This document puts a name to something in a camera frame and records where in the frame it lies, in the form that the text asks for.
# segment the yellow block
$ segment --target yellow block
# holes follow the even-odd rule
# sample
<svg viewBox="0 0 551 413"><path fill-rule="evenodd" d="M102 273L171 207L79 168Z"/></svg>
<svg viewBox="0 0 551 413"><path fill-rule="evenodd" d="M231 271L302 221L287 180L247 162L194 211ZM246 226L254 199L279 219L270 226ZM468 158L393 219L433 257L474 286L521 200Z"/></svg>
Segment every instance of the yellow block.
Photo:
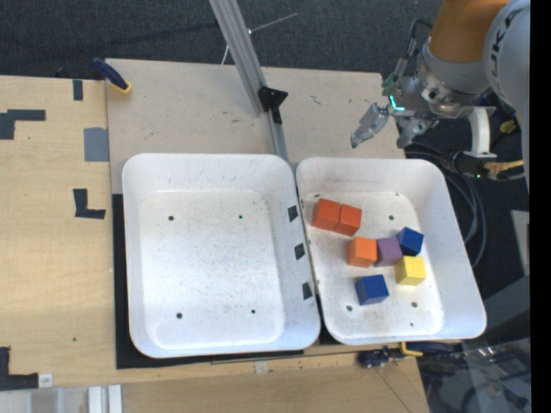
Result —
<svg viewBox="0 0 551 413"><path fill-rule="evenodd" d="M403 256L395 265L396 282L399 285L418 285L427 278L423 257Z"/></svg>

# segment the black mounting bracket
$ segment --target black mounting bracket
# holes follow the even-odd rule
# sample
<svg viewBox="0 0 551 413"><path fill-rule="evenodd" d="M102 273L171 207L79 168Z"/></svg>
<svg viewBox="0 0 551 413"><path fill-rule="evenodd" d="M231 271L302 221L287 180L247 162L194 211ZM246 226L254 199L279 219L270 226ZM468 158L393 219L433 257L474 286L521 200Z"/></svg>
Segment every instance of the black mounting bracket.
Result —
<svg viewBox="0 0 551 413"><path fill-rule="evenodd" d="M264 112L268 110L272 111L272 116L276 124L282 123L282 116L279 113L279 106L282 105L282 102L287 98L288 92L282 90L271 89L270 87L261 87L258 90L258 97L262 103Z"/></svg>

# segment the metal rod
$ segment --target metal rod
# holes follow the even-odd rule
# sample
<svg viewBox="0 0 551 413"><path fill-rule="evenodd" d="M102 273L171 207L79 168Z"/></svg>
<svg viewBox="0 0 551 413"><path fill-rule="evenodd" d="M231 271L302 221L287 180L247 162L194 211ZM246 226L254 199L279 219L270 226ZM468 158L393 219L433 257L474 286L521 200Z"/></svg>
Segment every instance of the metal rod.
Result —
<svg viewBox="0 0 551 413"><path fill-rule="evenodd" d="M213 8L220 30L224 35L233 61L245 86L252 107L257 115L264 114L258 91L267 86L266 79L258 62L257 53L252 45L249 30L245 26L237 0L208 0ZM281 124L276 124L272 112L268 112L268 121L272 136L274 153L288 161L285 137Z"/></svg>

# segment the cube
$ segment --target cube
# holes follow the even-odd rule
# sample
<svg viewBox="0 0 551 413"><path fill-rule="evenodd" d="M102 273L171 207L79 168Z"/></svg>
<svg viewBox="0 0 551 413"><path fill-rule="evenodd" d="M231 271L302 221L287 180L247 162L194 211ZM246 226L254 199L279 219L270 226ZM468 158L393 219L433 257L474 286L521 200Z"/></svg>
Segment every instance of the cube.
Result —
<svg viewBox="0 0 551 413"><path fill-rule="evenodd" d="M377 239L377 260L375 266L393 266L402 258L402 249L396 237Z"/></svg>
<svg viewBox="0 0 551 413"><path fill-rule="evenodd" d="M350 266L370 267L377 260L377 241L374 238L354 237L348 244L347 263Z"/></svg>
<svg viewBox="0 0 551 413"><path fill-rule="evenodd" d="M355 286L360 305L380 303L383 299L388 297L387 283L382 274L362 277L356 282Z"/></svg>
<svg viewBox="0 0 551 413"><path fill-rule="evenodd" d="M312 212L312 226L332 231L338 224L341 204L334 200L318 199Z"/></svg>
<svg viewBox="0 0 551 413"><path fill-rule="evenodd" d="M396 238L404 256L416 256L421 252L424 236L420 232L404 226Z"/></svg>
<svg viewBox="0 0 551 413"><path fill-rule="evenodd" d="M394 272L399 285L416 286L427 278L423 257L419 256L403 256L394 265Z"/></svg>
<svg viewBox="0 0 551 413"><path fill-rule="evenodd" d="M354 236L362 223L362 209L355 206L341 204L341 213L334 231L345 236Z"/></svg>

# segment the white bin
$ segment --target white bin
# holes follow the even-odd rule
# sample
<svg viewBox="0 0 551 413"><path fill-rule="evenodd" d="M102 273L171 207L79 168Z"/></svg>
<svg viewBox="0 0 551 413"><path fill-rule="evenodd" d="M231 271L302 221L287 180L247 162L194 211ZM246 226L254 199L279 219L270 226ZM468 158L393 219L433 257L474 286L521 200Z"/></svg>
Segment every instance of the white bin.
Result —
<svg viewBox="0 0 551 413"><path fill-rule="evenodd" d="M348 345L468 339L486 328L486 312L442 172L414 159L310 157L297 166L314 276L327 329ZM426 279L398 285L394 268L347 264L352 237L311 225L319 197L362 209L355 236L391 237L404 226L424 234ZM383 274L389 297L360 305L362 276Z"/></svg>
<svg viewBox="0 0 551 413"><path fill-rule="evenodd" d="M129 328L154 358L299 350L320 320L291 167L274 155L131 157Z"/></svg>

